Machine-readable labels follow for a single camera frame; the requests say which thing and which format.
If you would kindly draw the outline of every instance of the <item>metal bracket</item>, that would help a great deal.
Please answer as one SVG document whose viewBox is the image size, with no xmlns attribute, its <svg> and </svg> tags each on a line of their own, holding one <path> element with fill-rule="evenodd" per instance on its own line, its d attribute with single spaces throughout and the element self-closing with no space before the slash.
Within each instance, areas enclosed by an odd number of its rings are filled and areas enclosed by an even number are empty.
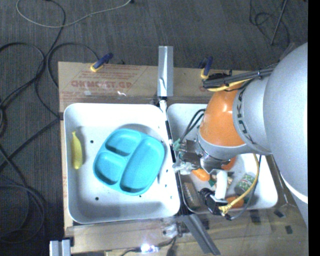
<svg viewBox="0 0 320 256">
<path fill-rule="evenodd" d="M 71 242 L 69 239 L 62 241 L 50 241 L 49 252 L 50 256 L 71 256 Z"/>
<path fill-rule="evenodd" d="M 157 96 L 174 95 L 174 48 L 159 46 Z"/>
<path fill-rule="evenodd" d="M 275 26 L 275 29 L 274 29 L 274 32 L 273 32 L 273 36 L 272 36 L 272 39 L 271 39 L 271 42 L 270 42 L 271 46 L 274 43 L 274 40 L 275 40 L 275 37 L 276 37 L 276 33 L 278 31 L 279 24 L 281 22 L 282 16 L 283 16 L 283 14 L 285 12 L 285 8 L 287 6 L 287 2 L 288 2 L 288 0 L 284 0 L 284 2 L 283 2 L 282 8 L 281 8 L 281 13 L 280 13 L 280 16 L 278 18 L 278 22 L 276 23 L 276 26 Z"/>
<path fill-rule="evenodd" d="M 198 215 L 183 215 L 178 217 L 178 220 L 184 222 L 195 240 L 198 242 L 204 254 L 221 255 L 219 249 L 207 233 Z"/>
</svg>

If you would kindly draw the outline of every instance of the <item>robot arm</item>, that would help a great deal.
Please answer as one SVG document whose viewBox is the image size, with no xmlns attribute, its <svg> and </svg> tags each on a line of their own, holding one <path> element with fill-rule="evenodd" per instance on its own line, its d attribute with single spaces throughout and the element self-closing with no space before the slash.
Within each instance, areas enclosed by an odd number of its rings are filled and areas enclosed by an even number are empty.
<svg viewBox="0 0 320 256">
<path fill-rule="evenodd" d="M 240 154 L 272 154 L 308 226 L 307 89 L 305 43 L 270 75 L 215 92 L 196 140 L 182 144 L 180 158 L 211 174 Z M 225 194 L 219 194 L 221 201 Z"/>
</svg>

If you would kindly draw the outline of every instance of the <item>blue clamp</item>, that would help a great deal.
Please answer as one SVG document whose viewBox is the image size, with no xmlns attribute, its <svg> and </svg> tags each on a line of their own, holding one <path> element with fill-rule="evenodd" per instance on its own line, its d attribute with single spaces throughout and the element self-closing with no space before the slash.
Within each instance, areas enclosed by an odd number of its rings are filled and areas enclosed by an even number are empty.
<svg viewBox="0 0 320 256">
<path fill-rule="evenodd" d="M 108 54 L 106 54 L 105 56 L 103 56 L 101 59 L 99 59 L 96 63 L 92 64 L 90 66 L 90 69 L 93 71 L 93 72 L 97 72 L 99 69 L 101 69 L 103 67 L 103 64 L 104 63 L 108 63 L 109 60 L 112 59 L 114 55 L 110 52 Z"/>
<path fill-rule="evenodd" d="M 209 71 L 210 71 L 210 68 L 211 68 L 211 65 L 212 65 L 212 62 L 214 61 L 214 58 L 212 56 L 209 56 L 206 61 L 202 61 L 202 65 L 203 65 L 203 62 L 205 62 L 205 66 L 204 68 L 202 68 L 202 71 L 201 71 L 201 78 L 202 79 L 208 79 L 209 78 Z"/>
</svg>

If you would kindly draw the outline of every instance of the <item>black cable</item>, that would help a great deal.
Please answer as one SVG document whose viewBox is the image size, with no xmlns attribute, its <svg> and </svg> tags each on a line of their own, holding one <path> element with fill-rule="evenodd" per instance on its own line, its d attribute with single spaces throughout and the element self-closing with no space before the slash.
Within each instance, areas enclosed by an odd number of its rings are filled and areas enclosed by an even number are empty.
<svg viewBox="0 0 320 256">
<path fill-rule="evenodd" d="M 15 149 L 9 156 L 7 156 L 7 159 L 11 160 L 17 153 L 19 153 L 22 149 L 26 147 L 27 144 L 29 144 L 32 140 L 34 140 L 37 136 L 44 133 L 47 129 L 49 129 L 51 126 L 53 126 L 55 123 L 59 121 L 58 118 L 47 124 L 45 127 L 38 130 L 36 133 L 34 133 L 30 138 L 28 138 L 26 141 L 24 141 L 17 149 Z M 4 170 L 6 165 L 9 164 L 8 161 L 3 161 L 0 165 L 0 173 Z"/>
<path fill-rule="evenodd" d="M 198 117 L 198 119 L 196 120 L 196 122 L 193 121 L 196 119 L 197 115 L 201 112 L 206 111 L 205 108 L 199 109 L 192 117 L 192 119 L 190 120 L 189 124 L 187 125 L 186 129 L 184 130 L 183 134 L 180 136 L 179 141 L 182 142 L 184 140 L 184 138 L 186 137 L 186 135 L 197 125 L 197 123 L 199 122 L 199 120 L 202 118 L 203 114 L 200 115 L 200 117 Z"/>
<path fill-rule="evenodd" d="M 62 10 L 62 13 L 63 13 L 63 21 L 62 21 L 62 27 L 59 29 L 59 32 L 58 32 L 58 34 L 57 34 L 57 36 L 56 36 L 53 44 L 51 45 L 49 51 L 47 52 L 47 54 L 44 56 L 44 58 L 43 58 L 43 60 L 42 60 L 44 66 L 45 66 L 45 60 L 46 60 L 46 58 L 47 58 L 48 55 L 51 53 L 51 51 L 54 49 L 54 47 L 55 47 L 55 45 L 56 45 L 56 43 L 57 43 L 57 41 L 58 41 L 58 39 L 59 39 L 59 37 L 60 37 L 60 35 L 61 35 L 61 32 L 62 32 L 62 30 L 63 30 L 63 28 L 64 28 L 63 25 L 66 23 L 66 13 L 65 13 L 65 10 L 62 8 L 62 6 L 59 5 L 57 2 L 55 2 L 55 1 L 53 1 L 53 0 L 50 0 L 50 2 L 56 4 L 56 5 Z M 40 78 L 40 74 L 41 74 L 41 70 L 39 70 L 39 68 L 38 68 L 37 77 L 36 77 L 36 79 L 35 79 L 35 81 L 34 81 L 34 91 L 35 91 L 35 93 L 36 93 L 36 96 L 38 97 L 38 99 L 39 99 L 39 101 L 42 103 L 42 105 L 43 105 L 49 112 L 51 112 L 54 116 L 59 117 L 59 114 L 58 114 L 58 113 L 55 113 L 53 110 L 51 110 L 51 108 L 45 104 L 45 102 L 41 99 L 41 97 L 40 97 L 40 95 L 39 95 L 39 92 L 38 92 L 39 79 L 38 79 L 38 78 Z"/>
<path fill-rule="evenodd" d="M 84 45 L 84 44 L 81 44 L 81 43 L 77 43 L 77 42 L 66 42 L 66 43 L 61 43 L 59 45 L 57 45 L 56 47 L 54 47 L 47 55 L 47 58 L 46 58 L 46 70 L 47 70 L 47 73 L 49 74 L 49 77 L 51 79 L 51 81 L 53 82 L 53 84 L 55 85 L 55 87 L 58 89 L 59 86 L 58 86 L 58 83 L 55 81 L 55 79 L 53 78 L 53 75 L 52 75 L 52 72 L 50 70 L 50 61 L 51 61 L 51 58 L 52 58 L 52 55 L 53 53 L 55 53 L 55 51 L 57 51 L 59 48 L 61 47 L 64 47 L 64 46 L 81 46 L 81 47 L 84 47 L 86 48 L 87 50 L 89 50 L 97 60 L 99 60 L 99 57 L 97 56 L 97 54 L 92 50 L 90 49 L 88 46 Z"/>
<path fill-rule="evenodd" d="M 44 67 L 42 67 L 43 66 L 42 63 L 43 63 L 43 59 L 45 58 L 45 56 L 44 56 L 43 52 L 38 47 L 34 46 L 33 44 L 25 43 L 25 42 L 7 43 L 7 44 L 5 44 L 5 45 L 0 47 L 0 53 L 2 51 L 4 51 L 5 49 L 7 49 L 9 47 L 12 47 L 12 46 L 16 46 L 16 45 L 28 46 L 28 47 L 31 47 L 31 48 L 35 49 L 40 54 L 40 56 L 42 57 L 42 61 L 41 61 L 40 65 L 38 66 L 38 70 L 39 69 L 41 71 L 43 70 Z M 30 81 L 26 82 L 25 84 L 19 86 L 16 89 L 14 89 L 3 100 L 0 99 L 0 129 L 4 125 L 3 121 L 4 121 L 4 108 L 5 108 L 4 105 L 5 105 L 5 102 L 8 101 L 13 95 L 20 93 L 23 89 L 25 89 L 26 87 L 30 86 L 35 81 L 35 79 L 37 78 L 37 73 Z"/>
<path fill-rule="evenodd" d="M 133 253 L 141 253 L 141 249 L 140 248 L 134 248 L 134 249 L 129 249 L 129 250 L 126 250 L 123 254 L 121 254 L 120 256 L 124 256 L 130 252 L 133 252 Z"/>
<path fill-rule="evenodd" d="M 63 12 L 63 24 L 64 24 L 65 23 L 65 17 L 66 17 L 64 9 L 58 3 L 56 3 L 56 2 L 54 2 L 52 0 L 51 0 L 51 2 L 56 4 L 62 10 L 62 12 Z M 48 56 L 48 54 L 51 52 L 51 50 L 54 48 L 56 42 L 58 41 L 62 29 L 63 28 L 61 27 L 59 32 L 58 32 L 57 37 L 55 38 L 53 44 L 50 47 L 50 50 L 48 51 L 48 53 L 46 55 L 44 55 L 42 53 L 42 51 L 39 48 L 37 48 L 36 46 L 34 46 L 32 44 L 28 44 L 28 43 L 23 43 L 23 42 L 8 43 L 8 44 L 0 47 L 0 52 L 1 52 L 3 50 L 7 49 L 8 47 L 11 47 L 11 46 L 14 46 L 14 45 L 25 45 L 25 46 L 29 46 L 29 47 L 32 47 L 32 48 L 36 49 L 40 53 L 40 55 L 42 57 L 42 60 L 41 60 L 40 64 L 38 65 L 38 68 L 36 70 L 35 76 L 30 81 L 28 81 L 27 83 L 19 86 L 17 89 L 12 91 L 9 95 L 7 95 L 4 98 L 4 100 L 1 100 L 1 102 L 0 102 L 0 128 L 3 128 L 3 126 L 4 126 L 4 123 L 3 123 L 3 121 L 4 121 L 4 103 L 6 101 L 8 101 L 13 95 L 19 94 L 20 92 L 22 92 L 23 89 L 25 89 L 26 87 L 28 87 L 28 86 L 30 86 L 32 84 L 34 85 L 36 95 L 37 95 L 38 99 L 40 100 L 40 102 L 43 104 L 43 106 L 45 106 L 46 109 L 48 109 L 51 113 L 53 113 L 56 118 L 59 117 L 58 114 L 54 113 L 43 102 L 43 100 L 41 99 L 41 97 L 40 97 L 40 95 L 38 93 L 38 84 L 39 84 L 38 81 L 39 81 L 39 78 L 41 77 L 41 74 L 45 70 L 46 57 Z M 46 130 L 48 127 L 51 127 L 51 125 L 52 125 L 52 123 L 50 123 L 49 125 L 46 125 L 43 129 L 41 129 L 40 131 L 36 132 L 33 136 L 31 136 L 31 138 L 29 138 L 18 149 L 16 149 L 14 151 L 14 153 L 16 153 L 17 151 L 21 150 L 21 148 L 23 148 L 27 143 L 29 143 L 31 140 L 33 140 L 35 137 L 37 137 L 40 133 L 42 133 L 42 131 Z M 1 234 L 0 243 L 4 243 L 4 244 L 21 244 L 21 243 L 25 243 L 25 242 L 33 239 L 41 230 L 44 230 L 44 222 L 45 222 L 44 202 L 41 199 L 40 195 L 37 192 L 35 192 L 34 189 L 32 189 L 32 188 L 30 188 L 28 186 L 24 176 L 22 175 L 22 173 L 20 172 L 18 167 L 15 166 L 14 163 L 12 162 L 11 158 L 12 158 L 13 153 L 11 154 L 11 156 L 7 156 L 7 153 L 3 150 L 2 146 L 0 145 L 0 154 L 4 158 L 5 162 L 7 164 L 9 164 L 11 166 L 11 168 L 18 174 L 19 179 L 22 182 L 22 184 L 18 184 L 15 181 L 9 179 L 8 177 L 5 177 L 4 175 L 1 175 L 2 179 L 6 180 L 6 184 L 0 185 L 0 189 L 12 189 L 12 188 L 14 188 L 16 190 L 23 190 L 23 191 L 27 192 L 27 194 L 28 194 L 28 205 L 29 205 L 30 201 L 33 201 L 35 206 L 36 206 L 36 211 L 40 215 L 40 221 L 37 221 L 38 226 L 37 226 L 37 228 L 35 230 L 30 230 L 30 229 L 24 228 L 24 226 L 27 225 L 27 216 L 26 216 L 19 228 L 11 230 L 10 232 L 7 232 L 5 234 Z M 1 167 L 2 167 L 1 172 L 2 172 L 4 170 L 4 164 L 3 163 L 1 165 Z"/>
<path fill-rule="evenodd" d="M 162 243 L 159 243 L 157 245 L 157 247 L 161 248 L 161 247 L 166 247 L 168 245 L 171 245 L 172 243 L 175 243 L 176 242 L 176 239 L 177 239 L 177 236 L 173 237 L 169 242 L 162 242 Z"/>
<path fill-rule="evenodd" d="M 174 250 L 174 246 L 175 246 L 176 240 L 177 240 L 177 237 L 175 236 L 173 238 L 173 243 L 171 244 L 170 248 L 166 252 L 166 256 L 174 256 L 174 255 L 176 255 L 176 252 Z"/>
</svg>

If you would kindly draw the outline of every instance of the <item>black wire bundle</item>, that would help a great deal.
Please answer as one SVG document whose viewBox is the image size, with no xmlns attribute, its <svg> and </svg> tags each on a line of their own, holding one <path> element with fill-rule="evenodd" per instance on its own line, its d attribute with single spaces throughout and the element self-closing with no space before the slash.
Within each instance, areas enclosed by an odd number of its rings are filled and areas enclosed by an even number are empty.
<svg viewBox="0 0 320 256">
<path fill-rule="evenodd" d="M 26 205 L 27 208 L 26 213 L 19 212 L 18 214 L 23 215 L 22 221 L 19 223 L 18 226 L 7 228 L 5 232 L 2 232 L 0 230 L 0 244 L 21 244 L 30 241 L 31 239 L 35 238 L 38 234 L 40 234 L 40 231 L 42 231 L 42 238 L 45 238 L 45 200 L 42 198 L 42 196 L 34 190 L 32 187 L 28 186 L 25 177 L 23 176 L 22 172 L 19 170 L 19 168 L 13 163 L 13 158 L 16 156 L 23 148 L 26 147 L 31 141 L 33 141 L 35 138 L 37 138 L 39 135 L 43 134 L 45 131 L 53 127 L 55 124 L 59 122 L 59 113 L 58 111 L 52 110 L 40 97 L 39 94 L 39 85 L 40 85 L 40 78 L 42 74 L 47 71 L 50 79 L 52 80 L 52 83 L 55 85 L 55 87 L 58 89 L 58 84 L 53 78 L 52 72 L 50 70 L 50 61 L 52 58 L 52 55 L 55 51 L 57 51 L 59 48 L 67 46 L 67 45 L 75 45 L 75 46 L 82 46 L 89 51 L 91 51 L 94 55 L 94 57 L 98 60 L 99 58 L 97 55 L 87 46 L 80 44 L 80 43 L 62 43 L 60 45 L 57 45 L 57 41 L 60 38 L 63 25 L 66 21 L 66 14 L 64 9 L 55 1 L 51 0 L 51 3 L 58 6 L 62 13 L 63 13 L 63 20 L 62 20 L 62 26 L 59 28 L 59 31 L 57 33 L 57 36 L 52 43 L 49 51 L 47 54 L 43 54 L 43 52 L 33 44 L 25 43 L 25 42 L 12 42 L 5 44 L 0 47 L 0 53 L 5 51 L 6 49 L 12 47 L 12 46 L 27 46 L 32 49 L 35 49 L 40 57 L 41 62 L 39 63 L 36 73 L 34 77 L 29 80 L 28 82 L 24 83 L 23 85 L 19 86 L 15 90 L 13 90 L 10 94 L 8 94 L 6 97 L 4 97 L 2 100 L 0 99 L 0 136 L 3 136 L 3 133 L 6 129 L 6 118 L 5 118 L 5 110 L 6 107 L 9 105 L 11 100 L 19 95 L 24 89 L 26 89 L 29 86 L 34 86 L 34 90 L 36 93 L 37 98 L 41 102 L 41 104 L 54 116 L 54 120 L 51 121 L 49 124 L 38 130 L 35 134 L 33 134 L 31 137 L 29 137 L 26 141 L 24 141 L 18 148 L 16 148 L 11 154 L 7 154 L 6 151 L 3 149 L 2 145 L 0 144 L 0 155 L 3 157 L 4 161 L 0 165 L 0 190 L 5 191 L 6 195 L 8 193 L 12 193 L 12 191 L 20 191 L 21 193 L 24 193 L 26 195 Z M 11 169 L 18 175 L 20 183 L 16 182 L 8 177 L 6 177 L 3 174 L 3 171 L 5 167 L 9 165 Z"/>
<path fill-rule="evenodd" d="M 196 127 L 197 123 L 201 120 L 201 118 L 204 116 L 204 114 L 202 113 L 197 119 L 197 115 L 200 114 L 201 112 L 205 112 L 206 109 L 203 108 L 203 109 L 199 109 L 194 115 L 193 117 L 191 118 L 189 124 L 187 125 L 187 127 L 185 128 L 183 134 L 180 136 L 180 138 L 178 139 L 179 142 L 182 142 L 184 140 L 184 138 L 187 136 L 188 133 L 190 133 L 193 128 Z"/>
</svg>

